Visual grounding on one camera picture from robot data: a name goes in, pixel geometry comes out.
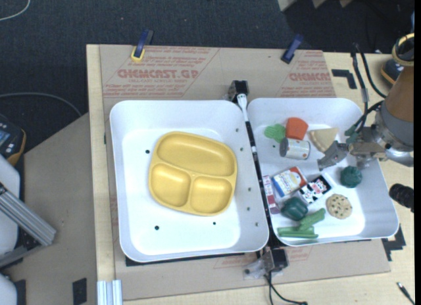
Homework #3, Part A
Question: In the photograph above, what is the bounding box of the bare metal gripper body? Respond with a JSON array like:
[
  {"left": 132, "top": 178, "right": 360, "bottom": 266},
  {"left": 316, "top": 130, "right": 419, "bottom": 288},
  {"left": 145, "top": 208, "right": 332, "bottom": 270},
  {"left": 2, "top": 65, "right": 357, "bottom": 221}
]
[{"left": 347, "top": 125, "right": 414, "bottom": 170}]

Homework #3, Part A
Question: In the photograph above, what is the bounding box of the beige toy pie slice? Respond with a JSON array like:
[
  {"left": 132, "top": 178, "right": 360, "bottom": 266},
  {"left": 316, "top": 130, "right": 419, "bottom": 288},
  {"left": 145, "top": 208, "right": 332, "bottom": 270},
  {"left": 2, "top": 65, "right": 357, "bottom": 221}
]
[{"left": 308, "top": 127, "right": 340, "bottom": 153}]

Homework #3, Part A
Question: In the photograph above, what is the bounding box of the dark green round toy vegetable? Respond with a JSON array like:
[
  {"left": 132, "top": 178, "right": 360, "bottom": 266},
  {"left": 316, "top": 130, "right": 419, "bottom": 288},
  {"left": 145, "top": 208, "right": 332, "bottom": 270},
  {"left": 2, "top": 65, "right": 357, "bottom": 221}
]
[{"left": 339, "top": 165, "right": 363, "bottom": 189}]

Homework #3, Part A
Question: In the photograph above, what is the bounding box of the black and white cow carton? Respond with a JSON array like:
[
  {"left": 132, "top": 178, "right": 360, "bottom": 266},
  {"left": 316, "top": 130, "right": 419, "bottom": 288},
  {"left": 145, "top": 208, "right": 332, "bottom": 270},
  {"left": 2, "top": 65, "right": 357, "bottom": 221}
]
[{"left": 298, "top": 175, "right": 333, "bottom": 205}]

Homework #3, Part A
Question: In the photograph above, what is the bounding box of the small white can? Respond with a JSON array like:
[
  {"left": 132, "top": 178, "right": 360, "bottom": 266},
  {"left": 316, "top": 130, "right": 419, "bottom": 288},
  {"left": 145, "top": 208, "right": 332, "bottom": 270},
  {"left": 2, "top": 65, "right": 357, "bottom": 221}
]
[{"left": 279, "top": 137, "right": 312, "bottom": 160}]

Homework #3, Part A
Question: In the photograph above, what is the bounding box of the white blue and orange carton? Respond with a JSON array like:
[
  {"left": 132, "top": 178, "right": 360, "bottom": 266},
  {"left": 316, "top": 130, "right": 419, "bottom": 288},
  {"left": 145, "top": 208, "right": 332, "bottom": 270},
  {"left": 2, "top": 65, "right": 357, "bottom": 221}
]
[{"left": 271, "top": 166, "right": 309, "bottom": 199}]

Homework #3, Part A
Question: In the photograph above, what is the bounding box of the beige chocolate chip biscuit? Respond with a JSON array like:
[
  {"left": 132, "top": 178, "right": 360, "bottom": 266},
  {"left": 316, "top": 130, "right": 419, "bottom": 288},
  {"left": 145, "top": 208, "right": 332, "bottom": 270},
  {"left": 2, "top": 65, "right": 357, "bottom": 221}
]
[{"left": 325, "top": 193, "right": 353, "bottom": 220}]

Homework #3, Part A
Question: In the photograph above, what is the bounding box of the orange toy wedge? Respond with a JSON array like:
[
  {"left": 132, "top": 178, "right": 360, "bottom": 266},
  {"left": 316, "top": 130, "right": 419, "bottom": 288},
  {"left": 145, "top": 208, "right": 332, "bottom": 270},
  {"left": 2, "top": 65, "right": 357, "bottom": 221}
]
[{"left": 285, "top": 117, "right": 309, "bottom": 141}]

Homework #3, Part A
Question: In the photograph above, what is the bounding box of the white plastic tray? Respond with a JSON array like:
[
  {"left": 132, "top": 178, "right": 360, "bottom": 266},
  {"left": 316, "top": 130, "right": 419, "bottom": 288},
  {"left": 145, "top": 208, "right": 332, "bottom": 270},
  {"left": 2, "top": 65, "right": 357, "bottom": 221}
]
[
  {"left": 245, "top": 97, "right": 400, "bottom": 248},
  {"left": 109, "top": 99, "right": 270, "bottom": 263}
]

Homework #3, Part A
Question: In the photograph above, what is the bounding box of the dark green toy pepper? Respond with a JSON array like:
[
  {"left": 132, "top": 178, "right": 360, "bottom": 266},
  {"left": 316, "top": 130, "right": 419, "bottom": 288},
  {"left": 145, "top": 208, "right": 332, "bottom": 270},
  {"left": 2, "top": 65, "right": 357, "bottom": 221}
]
[{"left": 280, "top": 197, "right": 309, "bottom": 222}]

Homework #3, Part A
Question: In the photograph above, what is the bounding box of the green toy pickle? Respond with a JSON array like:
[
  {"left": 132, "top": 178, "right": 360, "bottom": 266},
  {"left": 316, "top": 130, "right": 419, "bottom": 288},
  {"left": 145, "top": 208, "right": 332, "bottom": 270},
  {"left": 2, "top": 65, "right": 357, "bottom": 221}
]
[{"left": 298, "top": 208, "right": 327, "bottom": 231}]

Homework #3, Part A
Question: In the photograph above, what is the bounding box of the red and white packet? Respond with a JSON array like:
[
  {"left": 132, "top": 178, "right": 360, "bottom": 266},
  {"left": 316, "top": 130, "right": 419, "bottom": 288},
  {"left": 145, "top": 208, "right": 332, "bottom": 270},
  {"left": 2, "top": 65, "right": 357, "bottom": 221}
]
[{"left": 261, "top": 174, "right": 282, "bottom": 216}]

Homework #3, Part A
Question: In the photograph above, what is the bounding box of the thin black and white rod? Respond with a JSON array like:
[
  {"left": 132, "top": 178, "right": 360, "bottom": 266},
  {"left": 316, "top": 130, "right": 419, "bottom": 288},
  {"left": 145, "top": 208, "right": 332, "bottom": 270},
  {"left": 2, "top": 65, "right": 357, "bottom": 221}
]
[{"left": 237, "top": 94, "right": 274, "bottom": 252}]

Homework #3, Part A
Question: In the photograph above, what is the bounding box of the green toy celery stalk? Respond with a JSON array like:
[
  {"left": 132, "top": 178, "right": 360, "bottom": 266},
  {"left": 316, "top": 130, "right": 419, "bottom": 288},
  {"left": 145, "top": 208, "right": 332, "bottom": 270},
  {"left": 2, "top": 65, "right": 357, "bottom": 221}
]
[{"left": 277, "top": 225, "right": 320, "bottom": 240}]

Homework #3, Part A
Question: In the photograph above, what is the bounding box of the yellow divided plate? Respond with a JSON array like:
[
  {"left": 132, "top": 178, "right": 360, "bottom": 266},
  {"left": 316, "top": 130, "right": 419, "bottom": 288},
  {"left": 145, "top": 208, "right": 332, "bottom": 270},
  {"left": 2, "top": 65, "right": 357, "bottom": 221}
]
[{"left": 147, "top": 131, "right": 238, "bottom": 217}]

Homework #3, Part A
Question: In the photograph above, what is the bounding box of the brown cardboard board red print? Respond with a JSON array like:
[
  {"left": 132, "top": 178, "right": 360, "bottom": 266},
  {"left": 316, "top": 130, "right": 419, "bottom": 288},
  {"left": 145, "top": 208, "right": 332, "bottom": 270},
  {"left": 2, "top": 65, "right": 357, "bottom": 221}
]
[{"left": 98, "top": 44, "right": 392, "bottom": 301}]

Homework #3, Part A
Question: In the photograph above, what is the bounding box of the black cylinder on white bracket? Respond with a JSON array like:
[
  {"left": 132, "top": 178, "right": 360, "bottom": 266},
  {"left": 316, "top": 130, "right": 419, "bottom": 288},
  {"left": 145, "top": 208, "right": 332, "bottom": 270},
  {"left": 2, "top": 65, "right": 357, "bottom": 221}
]
[{"left": 389, "top": 183, "right": 415, "bottom": 212}]

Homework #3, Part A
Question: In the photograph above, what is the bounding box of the black block with thin wires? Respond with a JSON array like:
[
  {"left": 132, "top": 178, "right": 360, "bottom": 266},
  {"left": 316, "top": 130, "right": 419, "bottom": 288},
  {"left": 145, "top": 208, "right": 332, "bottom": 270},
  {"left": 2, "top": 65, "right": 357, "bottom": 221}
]
[
  {"left": 228, "top": 80, "right": 249, "bottom": 101},
  {"left": 243, "top": 246, "right": 290, "bottom": 280}
]

